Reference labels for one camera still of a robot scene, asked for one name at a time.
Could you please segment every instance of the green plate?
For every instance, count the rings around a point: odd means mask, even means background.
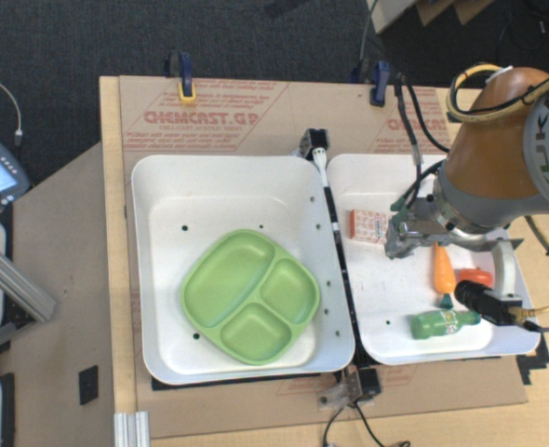
[[[313,275],[252,230],[219,239],[183,281],[181,307],[215,345],[247,364],[280,358],[320,304]]]

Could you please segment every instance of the black floor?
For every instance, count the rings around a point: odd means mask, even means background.
[[[34,183],[100,139],[102,75],[161,75],[170,49],[194,75],[348,82],[366,0],[0,0],[0,81],[16,96],[22,165]],[[371,61],[447,86],[477,61],[549,72],[549,0],[497,0],[467,25],[451,8],[423,27],[409,10],[370,33]],[[0,142],[16,116],[0,90]]]

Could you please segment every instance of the yellow clamp pad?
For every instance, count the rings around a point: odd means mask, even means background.
[[[186,96],[185,94],[183,94],[183,84],[181,83],[181,81],[178,84],[178,90],[180,91],[181,102],[194,102],[194,101],[196,101],[196,86],[194,85],[194,83],[192,83],[192,96]]]

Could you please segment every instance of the green bottle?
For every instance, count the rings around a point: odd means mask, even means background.
[[[414,339],[428,339],[432,336],[454,334],[465,325],[478,324],[481,315],[475,311],[442,309],[428,311],[411,317],[411,334]]]

